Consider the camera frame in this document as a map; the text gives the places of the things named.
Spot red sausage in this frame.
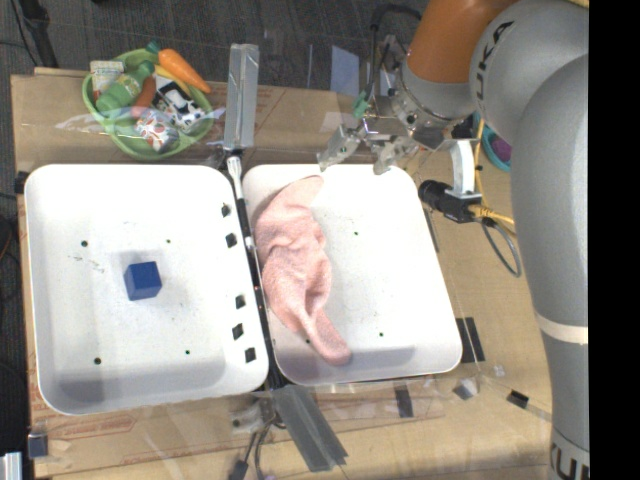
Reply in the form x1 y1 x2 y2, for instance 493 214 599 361
131 75 158 119

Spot brown cardboard board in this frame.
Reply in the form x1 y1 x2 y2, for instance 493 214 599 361
9 66 554 480

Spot green bottle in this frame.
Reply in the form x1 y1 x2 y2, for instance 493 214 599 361
95 60 156 115

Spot blue cube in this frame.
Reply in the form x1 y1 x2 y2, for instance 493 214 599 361
122 260 164 302

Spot green divided plate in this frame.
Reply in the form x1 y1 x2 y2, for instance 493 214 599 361
81 48 216 162

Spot teal bowl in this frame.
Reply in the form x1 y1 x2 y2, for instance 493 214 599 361
480 121 513 173

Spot black and white carton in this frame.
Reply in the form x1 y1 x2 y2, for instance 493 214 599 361
151 75 207 135

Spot pink cloth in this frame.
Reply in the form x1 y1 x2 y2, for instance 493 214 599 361
252 174 353 367

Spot orange carrot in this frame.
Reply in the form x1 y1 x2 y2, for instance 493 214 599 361
146 40 213 95

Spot white plastic tray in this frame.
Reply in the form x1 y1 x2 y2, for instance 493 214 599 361
23 163 271 416
240 162 464 388

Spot purple grapes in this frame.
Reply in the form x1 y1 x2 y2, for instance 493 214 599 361
490 136 513 164

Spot red and white can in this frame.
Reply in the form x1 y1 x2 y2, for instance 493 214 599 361
133 108 181 154

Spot white packet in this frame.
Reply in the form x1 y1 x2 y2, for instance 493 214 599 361
89 59 126 103

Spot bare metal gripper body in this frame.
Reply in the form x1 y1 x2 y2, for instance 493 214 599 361
360 95 454 151

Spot black cylinder on white bracket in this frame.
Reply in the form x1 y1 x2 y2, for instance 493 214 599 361
418 138 484 225

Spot yellow banana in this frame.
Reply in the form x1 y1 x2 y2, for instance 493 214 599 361
153 64 192 97

